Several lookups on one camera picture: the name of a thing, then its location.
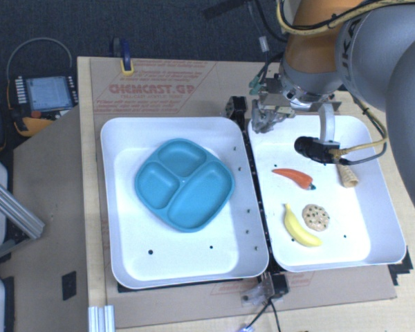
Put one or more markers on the yellow banana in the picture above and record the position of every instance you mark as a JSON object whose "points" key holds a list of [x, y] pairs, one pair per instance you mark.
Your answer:
{"points": [[297, 232]]}

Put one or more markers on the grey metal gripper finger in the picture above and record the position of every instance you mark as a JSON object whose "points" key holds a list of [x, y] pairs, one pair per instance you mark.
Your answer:
{"points": [[258, 121], [273, 119]]}

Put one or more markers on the white plastic tray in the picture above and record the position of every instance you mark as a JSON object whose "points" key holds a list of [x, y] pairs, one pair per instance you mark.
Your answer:
{"points": [[180, 261], [349, 220]]}

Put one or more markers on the black cylinder on white bracket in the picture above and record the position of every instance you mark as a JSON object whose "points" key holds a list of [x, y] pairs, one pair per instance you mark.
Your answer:
{"points": [[313, 147]]}

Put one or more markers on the tan chocolate chip biscuit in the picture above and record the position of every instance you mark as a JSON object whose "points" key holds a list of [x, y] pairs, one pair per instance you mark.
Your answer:
{"points": [[315, 217]]}

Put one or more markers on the orange carrot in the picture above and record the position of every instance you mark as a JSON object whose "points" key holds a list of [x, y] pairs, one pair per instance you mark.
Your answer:
{"points": [[294, 176]]}

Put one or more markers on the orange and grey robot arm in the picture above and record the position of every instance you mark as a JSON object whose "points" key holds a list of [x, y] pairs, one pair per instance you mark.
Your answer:
{"points": [[373, 54]]}

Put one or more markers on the blue divided plate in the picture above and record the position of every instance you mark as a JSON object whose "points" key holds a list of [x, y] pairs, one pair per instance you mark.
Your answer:
{"points": [[190, 199]]}

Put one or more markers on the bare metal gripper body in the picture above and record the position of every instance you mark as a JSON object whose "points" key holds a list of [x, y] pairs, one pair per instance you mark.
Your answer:
{"points": [[278, 99]]}

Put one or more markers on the tan waffle cone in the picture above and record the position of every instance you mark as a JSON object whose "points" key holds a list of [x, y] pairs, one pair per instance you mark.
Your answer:
{"points": [[348, 178]]}

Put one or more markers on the brown cardboard board red print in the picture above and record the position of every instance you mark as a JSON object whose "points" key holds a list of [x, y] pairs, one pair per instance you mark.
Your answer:
{"points": [[180, 81]]}

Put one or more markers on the thin black rod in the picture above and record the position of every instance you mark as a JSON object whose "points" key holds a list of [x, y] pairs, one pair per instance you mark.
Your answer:
{"points": [[257, 185]]}

